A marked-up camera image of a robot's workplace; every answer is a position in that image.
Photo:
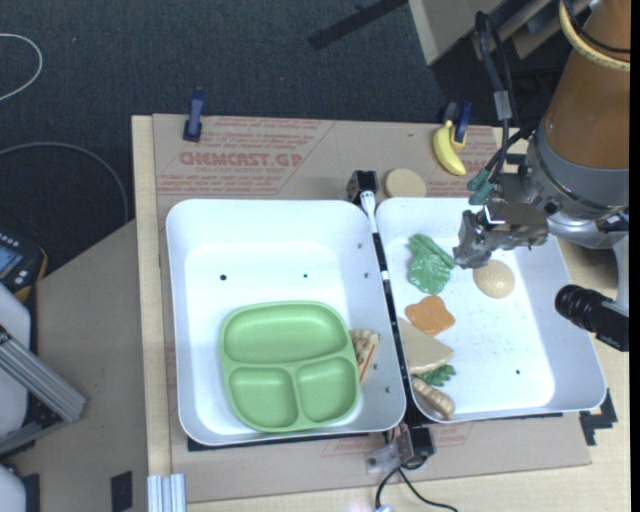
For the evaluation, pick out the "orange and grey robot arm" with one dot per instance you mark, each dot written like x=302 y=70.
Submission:
x=590 y=115

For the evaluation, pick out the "tan ridged toy croissant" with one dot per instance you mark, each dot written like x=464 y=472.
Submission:
x=436 y=397

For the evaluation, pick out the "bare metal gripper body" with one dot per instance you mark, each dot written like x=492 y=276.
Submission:
x=520 y=215

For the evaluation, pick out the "tan triangular bread slice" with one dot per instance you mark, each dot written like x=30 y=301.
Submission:
x=425 y=352

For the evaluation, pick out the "orange toy cheese slice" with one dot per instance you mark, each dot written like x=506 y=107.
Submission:
x=430 y=315

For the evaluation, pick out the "tan round biscuit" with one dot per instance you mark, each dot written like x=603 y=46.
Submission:
x=405 y=183

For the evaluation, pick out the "green divided plate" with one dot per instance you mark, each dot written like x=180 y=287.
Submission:
x=285 y=340

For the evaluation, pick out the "yellow banana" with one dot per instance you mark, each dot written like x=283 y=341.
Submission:
x=448 y=152

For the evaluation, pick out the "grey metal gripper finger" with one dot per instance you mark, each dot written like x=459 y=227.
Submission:
x=489 y=252
x=467 y=240

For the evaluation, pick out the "brown cardboard board red print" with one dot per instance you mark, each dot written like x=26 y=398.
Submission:
x=250 y=160

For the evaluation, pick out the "small green leaf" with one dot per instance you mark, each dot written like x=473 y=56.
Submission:
x=440 y=374

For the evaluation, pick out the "thin black and white rod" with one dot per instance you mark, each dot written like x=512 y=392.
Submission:
x=384 y=267

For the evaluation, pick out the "black cylinder on white bracket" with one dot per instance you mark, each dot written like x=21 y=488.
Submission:
x=587 y=310

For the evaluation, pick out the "white plastic tray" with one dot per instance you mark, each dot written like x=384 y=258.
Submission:
x=260 y=240
x=505 y=350

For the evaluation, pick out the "tan round bread bun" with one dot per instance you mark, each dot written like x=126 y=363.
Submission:
x=495 y=280

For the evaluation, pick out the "large green lettuce leaf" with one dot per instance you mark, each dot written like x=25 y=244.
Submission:
x=427 y=270

